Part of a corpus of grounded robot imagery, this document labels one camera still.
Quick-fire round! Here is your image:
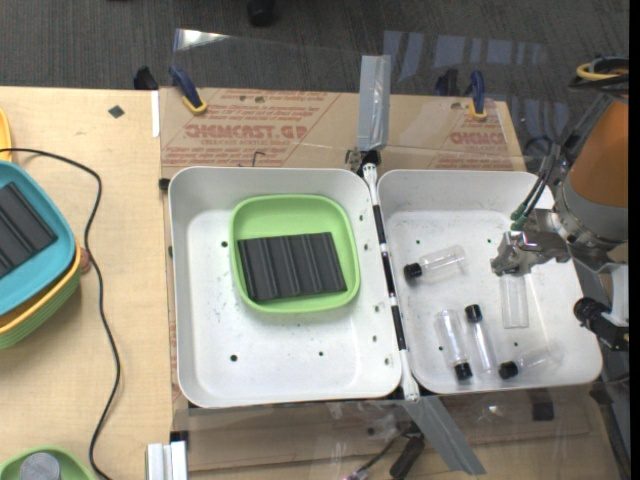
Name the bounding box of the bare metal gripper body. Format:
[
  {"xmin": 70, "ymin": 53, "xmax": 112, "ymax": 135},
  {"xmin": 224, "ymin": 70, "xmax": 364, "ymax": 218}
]
[{"xmin": 519, "ymin": 208, "xmax": 577, "ymax": 265}]

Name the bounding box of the clear plastic bottle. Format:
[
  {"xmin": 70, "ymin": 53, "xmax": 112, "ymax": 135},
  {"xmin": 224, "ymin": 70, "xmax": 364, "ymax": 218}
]
[
  {"xmin": 499, "ymin": 271, "xmax": 531, "ymax": 330},
  {"xmin": 497, "ymin": 344, "xmax": 565, "ymax": 381},
  {"xmin": 464, "ymin": 303, "xmax": 499, "ymax": 375},
  {"xmin": 403, "ymin": 245, "xmax": 468, "ymax": 282},
  {"xmin": 433, "ymin": 309, "xmax": 475, "ymax": 382}
]

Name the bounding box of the white plastic tray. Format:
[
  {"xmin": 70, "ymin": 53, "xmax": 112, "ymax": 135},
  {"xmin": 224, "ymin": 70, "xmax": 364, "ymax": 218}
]
[
  {"xmin": 375, "ymin": 169, "xmax": 604, "ymax": 396},
  {"xmin": 167, "ymin": 166, "xmax": 404, "ymax": 410}
]

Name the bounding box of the thin black and white rod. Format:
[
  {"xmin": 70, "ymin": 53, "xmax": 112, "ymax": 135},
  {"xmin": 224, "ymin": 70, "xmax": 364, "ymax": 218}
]
[{"xmin": 362, "ymin": 163, "xmax": 421, "ymax": 402}]

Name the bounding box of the black ribbed rack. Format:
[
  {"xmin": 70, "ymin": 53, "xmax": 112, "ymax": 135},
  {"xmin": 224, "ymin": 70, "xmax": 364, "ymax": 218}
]
[
  {"xmin": 0, "ymin": 181, "xmax": 58, "ymax": 280},
  {"xmin": 236, "ymin": 231, "xmax": 349, "ymax": 303}
]

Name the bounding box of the green divided plate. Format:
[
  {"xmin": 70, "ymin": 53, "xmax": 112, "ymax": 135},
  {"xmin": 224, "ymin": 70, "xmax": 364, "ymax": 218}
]
[
  {"xmin": 0, "ymin": 445, "xmax": 97, "ymax": 480},
  {"xmin": 0, "ymin": 267, "xmax": 83, "ymax": 352},
  {"xmin": 229, "ymin": 194, "xmax": 362, "ymax": 315}
]

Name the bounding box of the brown cardboard board red print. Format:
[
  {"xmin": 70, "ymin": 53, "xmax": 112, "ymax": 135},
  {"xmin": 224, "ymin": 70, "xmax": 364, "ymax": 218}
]
[{"xmin": 158, "ymin": 86, "xmax": 604, "ymax": 472}]

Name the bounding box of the black chair caster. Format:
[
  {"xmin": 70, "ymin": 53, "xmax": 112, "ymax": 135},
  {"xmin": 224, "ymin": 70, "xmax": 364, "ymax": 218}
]
[{"xmin": 246, "ymin": 0, "xmax": 277, "ymax": 27}]

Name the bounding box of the yellow divided plate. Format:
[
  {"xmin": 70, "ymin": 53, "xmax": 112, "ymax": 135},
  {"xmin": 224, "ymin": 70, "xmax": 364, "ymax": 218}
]
[
  {"xmin": 0, "ymin": 107, "xmax": 13, "ymax": 163},
  {"xmin": 0, "ymin": 241, "xmax": 83, "ymax": 337}
]

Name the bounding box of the blue divided plate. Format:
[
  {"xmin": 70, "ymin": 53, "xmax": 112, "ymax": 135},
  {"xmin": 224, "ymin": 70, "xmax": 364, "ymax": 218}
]
[{"xmin": 0, "ymin": 160, "xmax": 78, "ymax": 317}]

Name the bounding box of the grey metal cylinder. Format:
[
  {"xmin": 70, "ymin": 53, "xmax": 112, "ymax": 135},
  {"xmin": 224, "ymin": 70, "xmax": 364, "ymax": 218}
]
[{"xmin": 18, "ymin": 451, "xmax": 63, "ymax": 480}]

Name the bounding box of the black cylinder on white bracket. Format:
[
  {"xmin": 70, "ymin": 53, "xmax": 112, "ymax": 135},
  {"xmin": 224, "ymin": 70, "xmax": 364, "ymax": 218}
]
[{"xmin": 573, "ymin": 262, "xmax": 630, "ymax": 352}]

